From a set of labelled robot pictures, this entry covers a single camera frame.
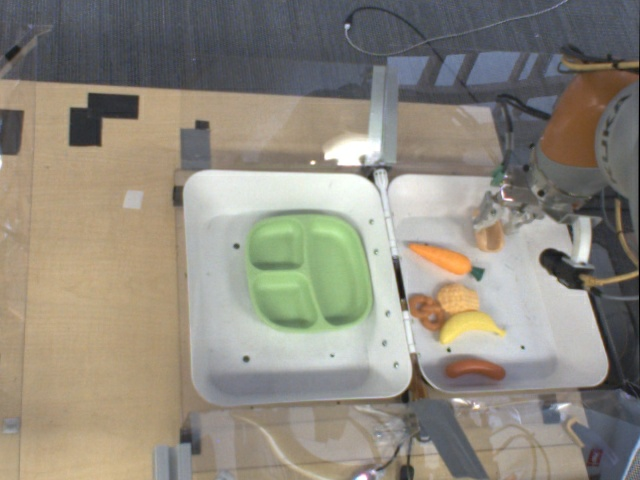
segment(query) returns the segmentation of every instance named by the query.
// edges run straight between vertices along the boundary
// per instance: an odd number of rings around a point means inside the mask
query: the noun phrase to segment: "toy banana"
[[[465,311],[451,316],[440,330],[440,343],[446,345],[451,343],[462,333],[467,331],[493,332],[499,336],[504,336],[506,331],[500,329],[493,319],[486,313],[480,311]]]

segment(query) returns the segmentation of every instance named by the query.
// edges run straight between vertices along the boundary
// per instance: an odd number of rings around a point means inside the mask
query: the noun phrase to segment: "orange carrot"
[[[471,260],[459,252],[418,243],[410,243],[409,249],[452,274],[471,274],[478,281],[482,279],[482,274],[484,274],[483,269],[474,267],[471,264]]]

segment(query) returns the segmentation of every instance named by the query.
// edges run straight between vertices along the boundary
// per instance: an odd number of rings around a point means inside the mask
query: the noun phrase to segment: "wooden surface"
[[[69,147],[69,109],[86,107],[89,92],[140,96],[139,119],[105,119],[102,147]],[[10,480],[149,479],[153,447],[175,445],[182,412],[197,408],[185,395],[188,365],[180,364],[171,200],[180,128],[210,121],[216,166],[259,168],[270,161],[291,168],[315,161],[330,168],[324,155],[331,145],[366,135],[368,103],[45,83],[34,94],[35,114],[25,109],[35,122],[35,155],[24,369],[16,371],[22,373],[21,407],[20,397],[8,402],[17,401],[22,430],[19,440],[0,441],[0,474]],[[498,159],[488,116],[402,104],[399,157],[432,172],[487,173]],[[144,193],[140,209],[123,208],[129,190]],[[21,341],[9,345],[11,352],[3,349],[3,361],[5,354],[21,354]],[[259,434],[255,443],[265,439]],[[293,443],[285,434],[282,446]],[[579,464],[570,443],[551,448],[550,456]],[[416,464],[424,460],[424,471],[444,471],[427,452],[423,459],[416,454]],[[491,465],[491,454],[485,455]],[[355,451],[353,458],[365,460]],[[265,460],[237,478],[308,478],[274,465],[275,458]],[[317,473],[335,467],[314,466]],[[214,477],[203,471],[196,478]]]

